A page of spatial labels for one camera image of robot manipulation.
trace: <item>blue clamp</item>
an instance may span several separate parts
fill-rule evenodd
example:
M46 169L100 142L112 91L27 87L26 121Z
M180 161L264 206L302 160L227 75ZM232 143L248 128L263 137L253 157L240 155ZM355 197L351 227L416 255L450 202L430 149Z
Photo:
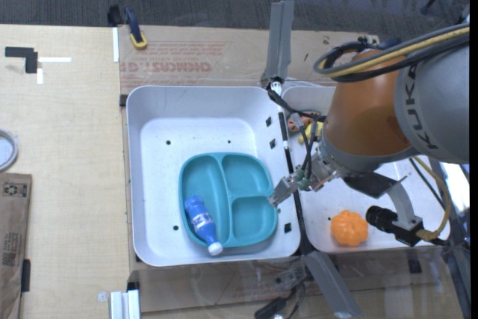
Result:
M126 14L126 24L129 25L131 33L129 37L136 49L145 49L148 45L146 37L144 33L140 31L140 26L138 25L136 16L134 15L134 11L131 7L125 7L125 14Z

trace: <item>yellow cable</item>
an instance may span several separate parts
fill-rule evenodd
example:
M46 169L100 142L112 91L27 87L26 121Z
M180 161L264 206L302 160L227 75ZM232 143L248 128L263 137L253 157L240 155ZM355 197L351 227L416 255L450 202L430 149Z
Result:
M405 47L405 48L402 48L402 49L398 49L396 51L393 51L393 52L390 52L386 55L383 55L379 58L375 58L375 59L372 59L372 60L365 61L364 63L359 64L357 66L351 66L351 67L346 68L346 69L340 69L340 67L338 67L336 71L328 72L328 73L321 73L321 75L326 76L326 77L338 77L338 76L343 76L343 75L349 75L350 73L356 73L356 72L358 72L362 69L367 69L367 68L370 68L371 66L374 66L374 65L377 65L377 64L380 64L380 63L384 63L384 62L389 61L391 59L398 58L399 56L407 55L408 53L413 52L413 51L417 51L418 49L426 48L426 47L431 46L433 44L441 43L445 40L449 40L449 39L453 39L453 38L458 37L458 36L462 36L463 34L466 34L468 32L470 32L470 27L469 26L464 27L464 28L460 28L460 29L457 29L455 31L448 32L446 34L431 37L431 38L429 38L427 40L424 40L422 42L412 44L411 46L408 46L408 47ZM323 69L323 65L325 64L325 62L326 62L326 59L322 60L319 63L319 67L321 69Z
M443 231L444 227L447 225L448 219L450 218L450 212L451 212L450 191L448 190L445 183L440 179L440 177L438 177L436 175L436 173L433 172L433 170L431 170L421 159L419 159L419 157L414 156L413 159L416 160L416 162L418 162L422 166L422 168L424 168L428 172L428 174L430 174L431 177L434 178L434 180L436 180L438 186L440 187L440 189L443 190L444 195L445 195L445 213L444 213L443 220L441 221L440 226L434 232L431 232L431 231L425 230L425 229L418 230L418 232L417 232L418 237L420 237L421 239L423 239L426 242L430 242L430 241L438 238L440 233Z

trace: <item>bottle label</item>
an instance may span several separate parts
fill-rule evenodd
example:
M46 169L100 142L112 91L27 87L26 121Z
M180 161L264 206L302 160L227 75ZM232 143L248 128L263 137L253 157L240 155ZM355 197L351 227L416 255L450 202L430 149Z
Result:
M196 215L192 220L191 223L194 226L194 231L197 232L199 229L201 229L204 225L207 225L208 223L213 223L213 220L209 213L201 213Z

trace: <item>metal ring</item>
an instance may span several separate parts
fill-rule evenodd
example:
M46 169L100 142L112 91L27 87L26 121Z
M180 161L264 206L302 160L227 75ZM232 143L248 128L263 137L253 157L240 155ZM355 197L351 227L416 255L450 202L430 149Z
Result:
M16 144L15 137L0 128L0 138L2 137L7 139L7 141L11 144L13 150L7 161L3 164L0 164L0 172L3 172L7 168L9 168L15 162L16 157L18 155L18 145Z

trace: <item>white bottle cap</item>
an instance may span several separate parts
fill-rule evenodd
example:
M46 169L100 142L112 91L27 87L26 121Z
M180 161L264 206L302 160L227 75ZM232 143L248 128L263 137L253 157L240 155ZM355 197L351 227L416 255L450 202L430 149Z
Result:
M218 255L223 251L223 245L220 242L214 242L208 246L209 254Z

